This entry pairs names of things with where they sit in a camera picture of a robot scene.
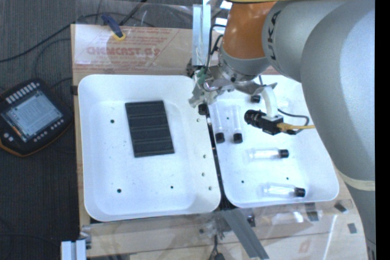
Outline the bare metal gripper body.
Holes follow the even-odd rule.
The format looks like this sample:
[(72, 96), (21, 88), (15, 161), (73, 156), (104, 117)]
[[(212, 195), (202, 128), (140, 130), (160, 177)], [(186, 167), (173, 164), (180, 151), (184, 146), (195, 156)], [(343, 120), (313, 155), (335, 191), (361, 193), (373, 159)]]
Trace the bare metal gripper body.
[(248, 95), (260, 94), (264, 85), (256, 83), (254, 78), (222, 66), (204, 66), (197, 72), (197, 84), (207, 92), (237, 90)]

